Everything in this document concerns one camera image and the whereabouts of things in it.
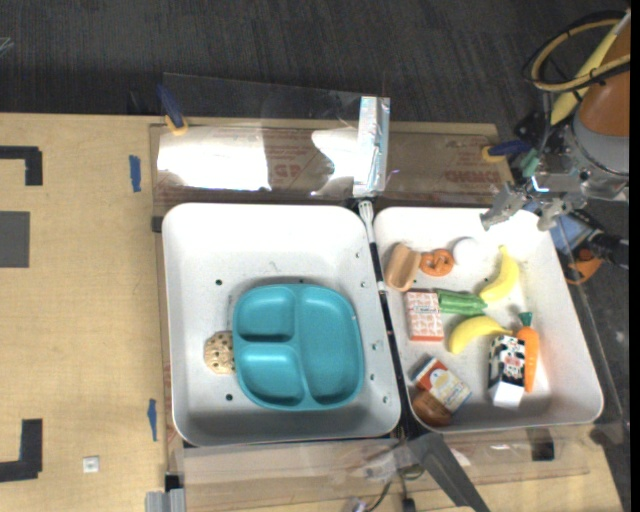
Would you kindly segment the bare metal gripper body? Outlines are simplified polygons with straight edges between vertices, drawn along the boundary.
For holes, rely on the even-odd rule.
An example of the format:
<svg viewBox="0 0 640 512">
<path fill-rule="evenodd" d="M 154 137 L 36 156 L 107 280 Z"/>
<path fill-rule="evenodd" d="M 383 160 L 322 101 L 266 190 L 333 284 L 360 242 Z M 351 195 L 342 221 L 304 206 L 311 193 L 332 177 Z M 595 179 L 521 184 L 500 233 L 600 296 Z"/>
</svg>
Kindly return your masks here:
<svg viewBox="0 0 640 512">
<path fill-rule="evenodd" d="M 524 165 L 524 177 L 531 193 L 573 201 L 616 200 L 629 185 L 627 174 L 567 155 L 534 156 Z"/>
</svg>

